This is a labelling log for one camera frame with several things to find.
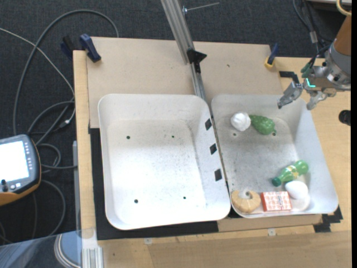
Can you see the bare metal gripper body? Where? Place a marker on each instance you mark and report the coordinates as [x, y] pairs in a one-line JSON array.
[[332, 81]]

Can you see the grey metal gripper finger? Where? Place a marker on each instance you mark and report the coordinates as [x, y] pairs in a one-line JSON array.
[[316, 98], [290, 93]]

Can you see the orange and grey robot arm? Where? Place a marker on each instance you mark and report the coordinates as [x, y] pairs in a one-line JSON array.
[[342, 45]]

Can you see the green grapes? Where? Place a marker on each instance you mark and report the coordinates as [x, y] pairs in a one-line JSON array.
[[262, 124]]

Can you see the white crumpled ball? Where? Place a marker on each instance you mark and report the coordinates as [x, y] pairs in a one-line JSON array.
[[240, 121]]

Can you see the white plastic tray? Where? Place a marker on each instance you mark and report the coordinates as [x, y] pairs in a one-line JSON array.
[[256, 160], [156, 166]]

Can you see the green bottle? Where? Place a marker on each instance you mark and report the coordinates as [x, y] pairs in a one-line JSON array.
[[291, 172]]

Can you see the white egg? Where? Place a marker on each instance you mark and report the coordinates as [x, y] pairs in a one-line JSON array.
[[296, 189]]

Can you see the cream curved piece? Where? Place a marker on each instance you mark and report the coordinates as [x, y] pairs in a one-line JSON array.
[[302, 204]]

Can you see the red and white carton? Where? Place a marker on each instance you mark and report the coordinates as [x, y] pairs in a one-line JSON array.
[[276, 201]]

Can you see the beige croissant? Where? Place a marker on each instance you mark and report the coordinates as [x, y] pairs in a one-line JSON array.
[[245, 202]]

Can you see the pale wood board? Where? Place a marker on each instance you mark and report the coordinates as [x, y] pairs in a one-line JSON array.
[[145, 68]]

